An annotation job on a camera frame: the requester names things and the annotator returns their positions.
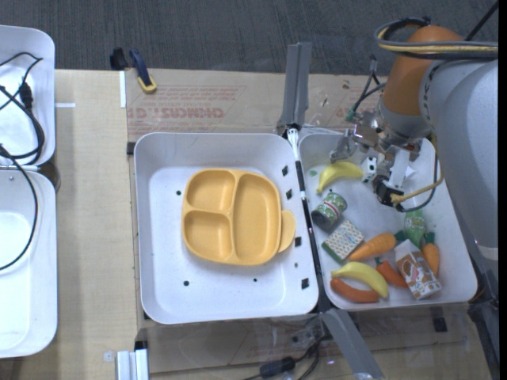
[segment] green bottle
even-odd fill
[[[425,219],[422,216],[422,210],[405,213],[403,233],[414,245],[421,248],[421,239],[425,234]]]

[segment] orange carrot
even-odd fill
[[[380,259],[376,257],[375,262],[377,263],[377,272],[380,273],[389,284],[408,288],[405,278],[391,266],[387,259],[381,262]]]
[[[378,302],[380,297],[379,293],[375,290],[360,290],[349,286],[339,277],[333,277],[331,279],[331,288],[335,293],[352,302]]]
[[[438,275],[438,268],[440,266],[440,250],[435,245],[435,234],[429,232],[425,235],[426,244],[422,247],[422,256],[425,258],[426,263],[435,275]]]
[[[360,245],[349,255],[349,260],[362,260],[373,257],[393,249],[395,245],[396,237],[390,232],[384,232]]]

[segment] banana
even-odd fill
[[[358,165],[349,161],[331,163],[321,171],[318,177],[317,193],[321,193],[324,187],[340,177],[362,177],[363,171]]]
[[[380,297],[389,295],[387,281],[372,266],[363,262],[348,262],[338,270],[331,272],[331,277],[344,276],[360,280],[379,293]]]

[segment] blue and yellow clamp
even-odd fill
[[[139,53],[139,50],[137,48],[131,48],[128,54],[132,58],[133,66],[137,69],[137,81],[139,82],[141,89],[143,89],[143,92],[146,94],[154,93],[157,90],[157,83],[155,83],[155,80],[153,80],[151,75],[148,73],[148,69],[144,63],[143,57]]]

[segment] dark gray floor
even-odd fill
[[[311,41],[311,73],[364,74],[374,53],[387,74],[378,26],[430,16],[465,37],[495,1],[0,0],[0,24],[48,33],[59,69],[107,70],[114,47],[136,47],[149,67],[284,72],[287,45]],[[497,12],[474,39],[498,41]]]

